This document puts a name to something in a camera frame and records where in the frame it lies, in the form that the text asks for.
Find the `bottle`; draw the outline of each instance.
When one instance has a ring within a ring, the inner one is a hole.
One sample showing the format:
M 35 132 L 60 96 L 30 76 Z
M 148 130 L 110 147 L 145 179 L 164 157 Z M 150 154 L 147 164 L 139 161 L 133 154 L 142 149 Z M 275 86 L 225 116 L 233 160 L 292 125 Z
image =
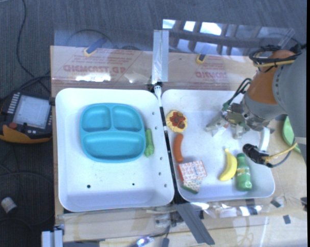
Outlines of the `bottle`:
M 237 155 L 237 189 L 247 191 L 252 189 L 251 172 L 249 166 L 245 162 L 245 154 L 239 153 Z

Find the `toy sausage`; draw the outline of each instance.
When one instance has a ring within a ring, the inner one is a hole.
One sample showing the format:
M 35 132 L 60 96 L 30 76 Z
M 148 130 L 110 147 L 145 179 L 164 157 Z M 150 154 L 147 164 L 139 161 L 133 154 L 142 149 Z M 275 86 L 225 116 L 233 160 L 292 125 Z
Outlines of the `toy sausage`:
M 182 143 L 183 138 L 184 138 L 184 135 L 181 133 L 178 133 L 174 138 L 173 155 L 175 157 L 175 160 L 178 163 L 181 163 L 184 160 L 182 153 L 181 153 L 181 143 Z

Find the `toy banana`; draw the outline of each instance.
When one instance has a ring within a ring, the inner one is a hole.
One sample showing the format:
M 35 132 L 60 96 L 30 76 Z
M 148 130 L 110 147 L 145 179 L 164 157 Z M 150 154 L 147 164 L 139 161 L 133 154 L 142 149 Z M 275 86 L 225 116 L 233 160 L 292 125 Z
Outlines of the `toy banana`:
M 237 171 L 237 158 L 229 152 L 228 148 L 225 151 L 227 154 L 227 167 L 219 177 L 221 181 L 227 181 L 233 178 Z

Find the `blue divided plate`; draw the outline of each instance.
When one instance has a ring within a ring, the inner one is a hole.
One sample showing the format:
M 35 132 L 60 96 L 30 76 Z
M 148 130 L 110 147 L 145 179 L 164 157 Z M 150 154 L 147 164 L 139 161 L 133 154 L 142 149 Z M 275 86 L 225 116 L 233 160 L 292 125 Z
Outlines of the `blue divided plate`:
M 97 103 L 85 108 L 80 119 L 80 139 L 87 157 L 98 162 L 133 161 L 145 151 L 141 116 L 126 104 Z

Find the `gray carpet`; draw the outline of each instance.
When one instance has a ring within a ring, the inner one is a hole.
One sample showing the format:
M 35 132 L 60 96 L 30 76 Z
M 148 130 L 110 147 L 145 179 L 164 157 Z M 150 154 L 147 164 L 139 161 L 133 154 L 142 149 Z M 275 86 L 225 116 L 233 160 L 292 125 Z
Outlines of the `gray carpet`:
M 49 75 L 51 45 L 82 46 L 83 36 L 101 32 L 116 47 L 151 50 L 149 34 L 163 19 L 293 28 L 293 41 L 307 38 L 307 0 L 9 0 L 0 3 L 0 101 Z M 118 29 L 128 32 L 120 37 Z M 49 96 L 50 80 L 25 90 Z M 0 206 L 0 247 L 41 246 L 41 231 L 53 229 L 52 147 L 0 140 L 0 201 L 10 196 L 18 206 L 13 217 Z

